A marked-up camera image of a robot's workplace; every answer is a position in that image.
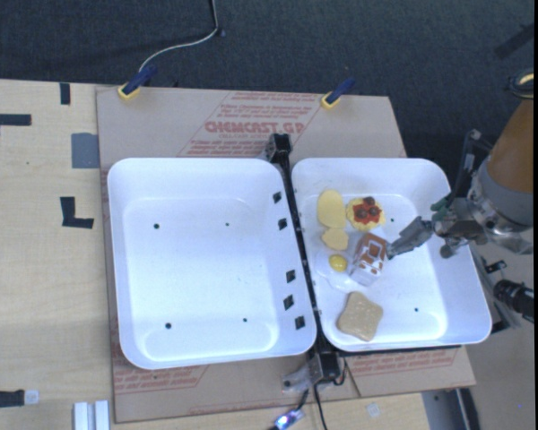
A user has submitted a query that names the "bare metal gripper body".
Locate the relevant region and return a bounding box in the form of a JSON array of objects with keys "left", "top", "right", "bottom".
[{"left": 431, "top": 196, "right": 534, "bottom": 254}]

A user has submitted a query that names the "white and brown carton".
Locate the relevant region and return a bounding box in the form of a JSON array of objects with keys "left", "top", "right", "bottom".
[{"left": 348, "top": 232, "right": 389, "bottom": 288}]

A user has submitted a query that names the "white plastic tray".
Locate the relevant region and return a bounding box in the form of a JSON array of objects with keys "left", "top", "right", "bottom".
[
  {"left": 290, "top": 157, "right": 494, "bottom": 354},
  {"left": 106, "top": 157, "right": 319, "bottom": 371}
]

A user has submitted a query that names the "yellow spaghetti with meatballs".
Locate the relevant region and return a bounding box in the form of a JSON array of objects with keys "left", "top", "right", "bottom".
[{"left": 345, "top": 195, "right": 386, "bottom": 234}]

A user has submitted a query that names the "small yellow potato crisp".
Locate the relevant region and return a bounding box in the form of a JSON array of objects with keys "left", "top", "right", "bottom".
[{"left": 321, "top": 227, "right": 351, "bottom": 252}]

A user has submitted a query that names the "white fried egg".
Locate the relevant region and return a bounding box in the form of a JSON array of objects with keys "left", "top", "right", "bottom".
[{"left": 314, "top": 248, "right": 360, "bottom": 293}]

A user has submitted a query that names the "large yellow potato crisp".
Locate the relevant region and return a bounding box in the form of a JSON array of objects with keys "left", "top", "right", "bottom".
[{"left": 317, "top": 189, "right": 348, "bottom": 230}]

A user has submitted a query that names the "tan bread slice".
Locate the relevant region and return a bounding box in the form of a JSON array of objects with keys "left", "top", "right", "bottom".
[{"left": 335, "top": 290, "right": 385, "bottom": 343}]

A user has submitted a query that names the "thin black rod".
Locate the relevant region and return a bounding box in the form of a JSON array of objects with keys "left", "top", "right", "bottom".
[{"left": 275, "top": 152, "right": 338, "bottom": 363}]

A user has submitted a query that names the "brown cardboard board, red print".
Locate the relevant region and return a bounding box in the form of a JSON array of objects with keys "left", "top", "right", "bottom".
[{"left": 95, "top": 86, "right": 477, "bottom": 425}]

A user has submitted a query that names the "black cylinder on white bracket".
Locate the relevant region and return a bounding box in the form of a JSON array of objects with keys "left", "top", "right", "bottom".
[{"left": 473, "top": 246, "right": 535, "bottom": 333}]

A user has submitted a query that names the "black block with thin wires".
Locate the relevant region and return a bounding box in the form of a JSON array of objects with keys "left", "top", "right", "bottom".
[
  {"left": 312, "top": 349, "right": 344, "bottom": 383},
  {"left": 266, "top": 132, "right": 294, "bottom": 166}
]

